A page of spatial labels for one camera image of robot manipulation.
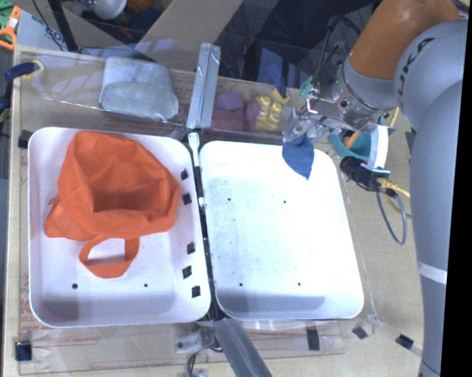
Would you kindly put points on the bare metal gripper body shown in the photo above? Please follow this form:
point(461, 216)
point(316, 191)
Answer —
point(339, 110)

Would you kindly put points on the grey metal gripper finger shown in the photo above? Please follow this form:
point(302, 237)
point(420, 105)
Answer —
point(310, 131)
point(294, 127)

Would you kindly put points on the teal bowl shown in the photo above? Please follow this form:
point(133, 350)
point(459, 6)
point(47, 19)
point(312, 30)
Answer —
point(361, 146)

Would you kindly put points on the brown cardboard box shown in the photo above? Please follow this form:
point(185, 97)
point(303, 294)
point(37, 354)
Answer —
point(184, 17)

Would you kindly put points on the black cylinder on white bracket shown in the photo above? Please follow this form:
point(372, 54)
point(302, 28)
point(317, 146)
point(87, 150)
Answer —
point(363, 175)

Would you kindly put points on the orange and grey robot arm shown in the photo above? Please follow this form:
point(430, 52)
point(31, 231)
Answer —
point(429, 166)

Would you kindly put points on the blue cloth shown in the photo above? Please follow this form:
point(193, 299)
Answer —
point(299, 158)

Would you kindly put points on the purple toy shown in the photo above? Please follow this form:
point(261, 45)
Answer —
point(228, 110)

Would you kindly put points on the orange cloth bag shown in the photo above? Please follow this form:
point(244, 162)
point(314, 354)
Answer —
point(111, 174)

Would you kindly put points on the white bowl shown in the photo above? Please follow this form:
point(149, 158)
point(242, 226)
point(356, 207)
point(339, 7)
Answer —
point(110, 1)

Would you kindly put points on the white plastic tray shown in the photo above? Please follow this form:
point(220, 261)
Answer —
point(280, 244)
point(130, 297)

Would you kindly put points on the yellow toy blocks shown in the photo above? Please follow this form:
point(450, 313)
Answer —
point(268, 113)

